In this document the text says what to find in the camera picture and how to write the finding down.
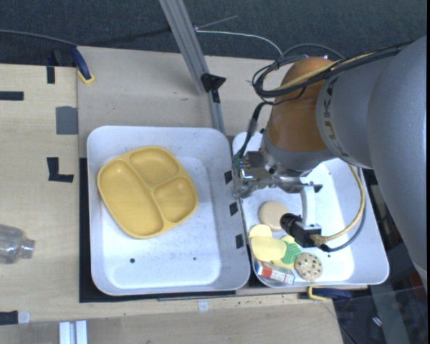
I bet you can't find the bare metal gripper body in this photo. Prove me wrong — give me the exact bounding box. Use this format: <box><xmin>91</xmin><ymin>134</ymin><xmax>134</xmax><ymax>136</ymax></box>
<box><xmin>236</xmin><ymin>150</ymin><xmax>324</xmax><ymax>195</ymax></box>

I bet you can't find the tan round biscuit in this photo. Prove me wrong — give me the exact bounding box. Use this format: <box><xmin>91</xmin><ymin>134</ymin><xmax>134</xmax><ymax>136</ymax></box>
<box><xmin>258</xmin><ymin>200</ymin><xmax>290</xmax><ymax>232</ymax></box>

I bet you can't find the small yellow crisp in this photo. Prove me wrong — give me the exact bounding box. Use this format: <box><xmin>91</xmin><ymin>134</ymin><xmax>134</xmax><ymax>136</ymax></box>
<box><xmin>249</xmin><ymin>224</ymin><xmax>274</xmax><ymax>239</ymax></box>

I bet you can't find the large yellow crisp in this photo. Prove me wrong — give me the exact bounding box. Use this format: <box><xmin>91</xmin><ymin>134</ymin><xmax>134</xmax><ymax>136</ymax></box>
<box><xmin>250</xmin><ymin>235</ymin><xmax>286</xmax><ymax>264</ymax></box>

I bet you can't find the green ridged crisp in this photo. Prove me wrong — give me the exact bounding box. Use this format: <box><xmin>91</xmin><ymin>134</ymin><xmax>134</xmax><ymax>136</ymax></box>
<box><xmin>282</xmin><ymin>242</ymin><xmax>303</xmax><ymax>265</ymax></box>

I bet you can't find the red and white carton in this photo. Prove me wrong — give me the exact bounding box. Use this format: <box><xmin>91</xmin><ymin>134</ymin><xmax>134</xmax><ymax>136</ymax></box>
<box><xmin>255</xmin><ymin>261</ymin><xmax>296</xmax><ymax>286</ymax></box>

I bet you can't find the chocolate chip cookie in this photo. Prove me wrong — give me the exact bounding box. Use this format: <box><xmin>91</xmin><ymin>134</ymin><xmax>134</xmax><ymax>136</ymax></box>
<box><xmin>294</xmin><ymin>252</ymin><xmax>324</xmax><ymax>283</ymax></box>

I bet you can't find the yellow divided plate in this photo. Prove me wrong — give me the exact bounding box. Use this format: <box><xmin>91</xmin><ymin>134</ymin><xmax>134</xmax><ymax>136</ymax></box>
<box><xmin>96</xmin><ymin>145</ymin><xmax>200</xmax><ymax>240</ymax></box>

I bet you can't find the white plastic tray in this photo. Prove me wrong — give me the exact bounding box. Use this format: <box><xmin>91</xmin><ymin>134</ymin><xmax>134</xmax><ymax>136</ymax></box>
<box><xmin>231</xmin><ymin>130</ymin><xmax>391</xmax><ymax>290</ymax></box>
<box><xmin>86</xmin><ymin>125</ymin><xmax>252</xmax><ymax>297</ymax></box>

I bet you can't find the pale wood board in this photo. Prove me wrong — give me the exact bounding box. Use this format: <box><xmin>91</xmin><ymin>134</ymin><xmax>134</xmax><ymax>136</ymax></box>
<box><xmin>77</xmin><ymin>45</ymin><xmax>372</xmax><ymax>303</ymax></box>

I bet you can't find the clear plastic bottle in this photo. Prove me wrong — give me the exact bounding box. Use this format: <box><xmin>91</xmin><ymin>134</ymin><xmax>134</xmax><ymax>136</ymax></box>
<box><xmin>0</xmin><ymin>220</ymin><xmax>37</xmax><ymax>265</ymax></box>

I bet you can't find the black cylinder on white bracket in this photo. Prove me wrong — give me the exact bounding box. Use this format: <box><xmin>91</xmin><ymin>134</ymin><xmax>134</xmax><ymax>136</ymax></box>
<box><xmin>279</xmin><ymin>182</ymin><xmax>324</xmax><ymax>249</ymax></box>

